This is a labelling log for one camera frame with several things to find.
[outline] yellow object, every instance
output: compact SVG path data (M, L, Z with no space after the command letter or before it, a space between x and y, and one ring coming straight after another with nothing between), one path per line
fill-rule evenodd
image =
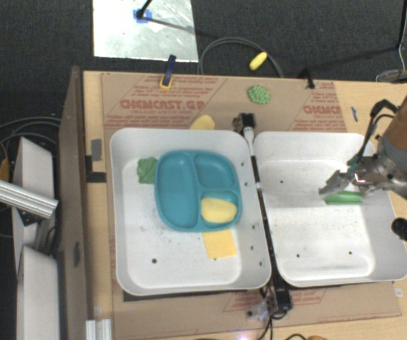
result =
M170 81L168 83L168 86L164 86L163 82L164 82L164 78L166 77L165 74L162 75L161 77L161 81L159 82L159 88L163 89L164 91L168 91L171 87L172 87L172 82L173 82L173 77L170 77Z
M189 128L191 130L213 130L216 128L216 124L214 123L213 119L210 116L202 115L199 118L197 118L197 120L195 120ZM213 210L211 209L212 205L210 205L210 204L211 204L211 201L208 202L205 199L202 200L202 207L205 206L205 212L207 213L206 216L207 216L207 218L209 218L206 220L208 220L209 222L218 222L217 220L221 220L222 215L220 215L220 213L219 213L219 216L217 216L217 214L215 215ZM215 232L203 232L202 236L203 236L203 242L205 243L206 254L208 255L209 259L233 257L238 254L238 251L236 250L236 245L234 243L233 233L231 232L230 228L215 231Z
M203 242L209 259L232 257L238 254L231 229L203 232Z
M253 71L257 70L265 62L266 58L268 58L268 54L266 52L261 52L251 60L251 63L248 65L249 68Z
M238 209L236 205L229 201L217 198L202 199L202 218L212 223L231 222Z
M190 125L190 130L213 130L216 128L216 123L208 115L202 115L197 118L192 125Z

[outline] blue plate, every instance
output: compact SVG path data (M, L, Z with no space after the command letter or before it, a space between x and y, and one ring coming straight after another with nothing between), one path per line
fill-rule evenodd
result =
M161 219L175 230L210 232L231 227L241 216L241 192L233 164L222 155L201 150L178 150L159 158L154 195ZM233 203L231 222L208 222L201 216L203 198Z

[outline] green object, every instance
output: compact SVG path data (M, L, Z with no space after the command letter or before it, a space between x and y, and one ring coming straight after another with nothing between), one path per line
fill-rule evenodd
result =
M324 199L327 205L362 204L362 194L353 191L341 191Z
M140 159L137 162L137 175L139 183L154 184L154 173L156 171L156 163L158 159L149 157L148 159Z
M252 102L259 105L265 105L271 100L269 89L263 86L253 86L248 89L247 94Z

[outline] black carpet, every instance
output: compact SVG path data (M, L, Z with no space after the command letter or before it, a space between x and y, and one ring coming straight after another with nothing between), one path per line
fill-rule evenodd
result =
M215 38L263 46L286 77L307 68L315 79L374 81L400 69L396 50L403 0L192 0L199 53ZM60 117L72 65L82 69L162 72L163 62L93 57L92 0L0 0L0 124ZM248 47L219 47L205 73L275 76L248 70ZM407 67L407 26L403 58ZM177 64L194 74L196 64ZM0 139L6 135L0 132ZM10 230L0 218L0 231ZM11 243L0 239L0 339L14 338L16 279Z

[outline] blue tape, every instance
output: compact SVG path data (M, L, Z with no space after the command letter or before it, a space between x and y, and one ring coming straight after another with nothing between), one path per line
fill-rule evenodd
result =
M152 19L153 18L153 13L150 11L150 10L145 10L145 12L144 12L144 18L142 18L142 19L138 19L138 17L137 17L137 12L139 11L140 9L139 8L135 8L133 11L132 11L132 15L134 16L134 19L136 20L136 22L138 22L139 24L146 24L146 23L148 23L148 20L146 20L146 19L144 19L144 18L147 18L147 19Z
M357 122L357 111L354 107L351 106L352 116L354 117L354 121Z

